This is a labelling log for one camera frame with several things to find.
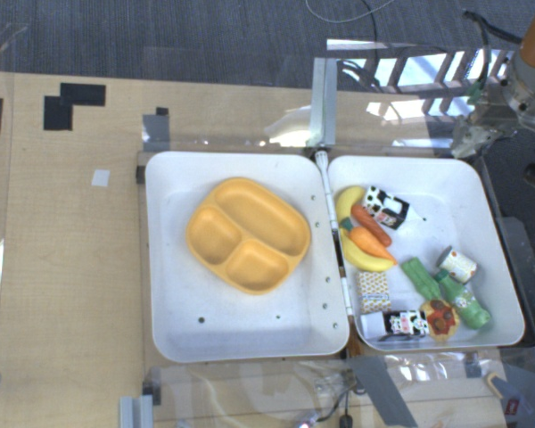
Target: toy carrot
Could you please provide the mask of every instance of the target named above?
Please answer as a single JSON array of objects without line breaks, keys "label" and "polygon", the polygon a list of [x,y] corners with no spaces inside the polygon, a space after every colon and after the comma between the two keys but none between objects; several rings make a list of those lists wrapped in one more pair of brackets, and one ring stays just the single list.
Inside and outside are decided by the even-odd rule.
[{"label": "toy carrot", "polygon": [[384,247],[388,247],[392,244],[391,237],[386,234],[373,216],[371,216],[360,204],[353,204],[352,208],[350,209],[350,213],[360,225],[362,225],[364,228],[368,228],[368,230]]},{"label": "toy carrot", "polygon": [[354,242],[360,250],[365,251],[375,257],[381,259],[388,259],[395,265],[397,261],[392,257],[391,253],[386,250],[386,247],[373,235],[370,230],[362,226],[355,226],[349,232],[349,238]]}]

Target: toy fruit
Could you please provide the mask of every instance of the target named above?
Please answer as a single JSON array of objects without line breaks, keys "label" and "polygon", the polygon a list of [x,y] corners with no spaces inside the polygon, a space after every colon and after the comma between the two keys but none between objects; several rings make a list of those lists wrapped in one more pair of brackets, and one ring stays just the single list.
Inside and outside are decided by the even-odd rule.
[{"label": "toy fruit", "polygon": [[392,244],[392,239],[386,234],[386,232],[381,228],[376,220],[368,213],[368,211],[363,208],[360,204],[356,203],[351,206],[350,213],[357,220],[357,222],[362,225],[376,236],[384,247],[389,247]]},{"label": "toy fruit", "polygon": [[388,259],[395,265],[398,263],[391,253],[386,250],[381,242],[373,235],[370,230],[362,226],[352,226],[351,223],[344,224],[344,228],[349,231],[349,238],[360,250],[381,259]]},{"label": "toy fruit", "polygon": [[367,254],[366,252],[359,249],[359,247],[351,241],[347,235],[347,231],[341,229],[341,243],[342,251],[347,261],[364,271],[375,271],[382,272],[391,268],[393,263],[388,259],[380,259],[378,257],[373,257],[372,255]]},{"label": "toy fruit", "polygon": [[337,213],[337,222],[339,224],[346,218],[350,218],[350,208],[353,204],[360,202],[365,196],[365,189],[358,185],[347,187],[339,194],[335,211]]}]

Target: yellow divided plate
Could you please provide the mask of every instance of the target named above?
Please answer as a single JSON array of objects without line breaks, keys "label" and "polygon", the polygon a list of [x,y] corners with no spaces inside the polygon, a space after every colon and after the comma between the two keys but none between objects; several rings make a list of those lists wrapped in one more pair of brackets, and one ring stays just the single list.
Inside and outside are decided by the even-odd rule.
[{"label": "yellow divided plate", "polygon": [[234,177],[217,185],[186,227],[192,254],[243,292],[283,283],[309,247],[305,218],[262,185]]}]

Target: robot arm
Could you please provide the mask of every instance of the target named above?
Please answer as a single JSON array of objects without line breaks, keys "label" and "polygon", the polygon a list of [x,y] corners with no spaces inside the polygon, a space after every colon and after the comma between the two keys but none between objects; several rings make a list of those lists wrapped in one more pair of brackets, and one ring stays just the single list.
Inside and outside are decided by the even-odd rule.
[{"label": "robot arm", "polygon": [[454,130],[452,154],[464,158],[520,128],[535,132],[535,17],[500,84],[485,87],[473,112]]}]

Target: gray carpet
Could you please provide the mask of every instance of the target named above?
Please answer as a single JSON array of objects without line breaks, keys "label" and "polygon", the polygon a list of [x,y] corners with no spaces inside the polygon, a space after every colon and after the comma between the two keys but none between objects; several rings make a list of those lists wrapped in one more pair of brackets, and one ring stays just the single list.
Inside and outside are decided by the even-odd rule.
[{"label": "gray carpet", "polygon": [[[367,0],[372,7],[384,1]],[[357,0],[312,4],[339,19],[364,9]],[[375,15],[378,37],[477,46],[465,8],[522,34],[535,0],[399,0]],[[29,25],[18,71],[278,86],[309,86],[311,59],[325,54],[328,37],[373,33],[370,18],[319,21],[304,0],[0,0],[6,22]]]}]

